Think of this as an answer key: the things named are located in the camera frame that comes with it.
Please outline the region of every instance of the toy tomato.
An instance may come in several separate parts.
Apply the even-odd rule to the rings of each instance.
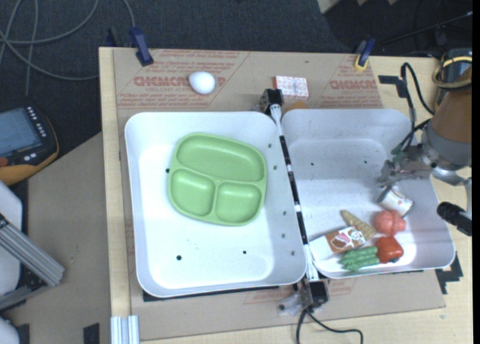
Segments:
[[[393,236],[385,236],[375,243],[378,252],[376,256],[381,263],[396,262],[404,255],[404,249]]]
[[[400,217],[397,211],[380,211],[375,216],[373,225],[378,232],[393,236],[399,231],[405,231],[407,222]]]

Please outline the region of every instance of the green plate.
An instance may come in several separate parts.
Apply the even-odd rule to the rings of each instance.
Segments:
[[[225,226],[242,226],[265,198],[264,156],[238,140],[191,133],[177,143],[169,168],[168,196],[183,215]]]

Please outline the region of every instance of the dark carpet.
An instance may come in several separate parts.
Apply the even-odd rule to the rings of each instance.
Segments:
[[[472,17],[415,36],[403,34],[463,16],[473,0],[342,0],[321,14],[317,0],[126,0],[134,23],[152,48],[233,49],[292,52],[353,52],[368,36],[374,55],[438,57],[472,47]],[[27,64],[0,43],[0,107],[22,101],[28,91],[58,134],[61,155],[101,131],[98,47],[113,26],[128,43],[131,15],[122,0],[37,0],[36,44]],[[0,0],[0,30],[28,59],[35,28],[35,0]]]

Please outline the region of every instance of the egg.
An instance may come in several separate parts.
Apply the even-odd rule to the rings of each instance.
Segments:
[[[215,89],[215,77],[206,71],[191,73],[188,82],[197,94],[207,95]]]

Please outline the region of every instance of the wooden table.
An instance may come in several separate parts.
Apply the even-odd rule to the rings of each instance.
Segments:
[[[103,119],[103,149],[106,181],[106,214],[108,225],[110,297],[113,316],[131,315],[131,300],[128,283],[127,250],[122,198],[122,176],[119,163],[119,129],[117,122],[114,49],[100,49],[100,89]],[[263,54],[272,59],[289,54]],[[309,60],[321,64],[332,54],[308,54]],[[370,65],[379,87],[379,95],[385,108],[398,109],[407,114],[406,104],[398,99],[391,86],[380,85],[378,75],[398,76],[400,66],[408,61],[415,70],[426,100],[431,103],[436,88],[431,82],[431,72],[437,61],[430,58],[370,57]],[[418,120],[428,117],[417,95],[411,88]],[[462,176],[471,171],[459,172]],[[440,201],[449,201],[464,207],[464,188],[451,187],[433,180]],[[364,333],[365,343],[472,343],[473,342],[473,290],[472,290],[472,239],[449,227],[458,258],[463,270],[459,282],[448,283],[445,295],[446,308],[387,316],[366,316],[328,322],[333,328],[357,328]],[[301,331],[302,343],[359,343],[357,334],[337,335],[324,331],[306,320]],[[294,343],[295,326],[206,334],[195,337],[179,337],[165,340],[150,340],[148,343]]]

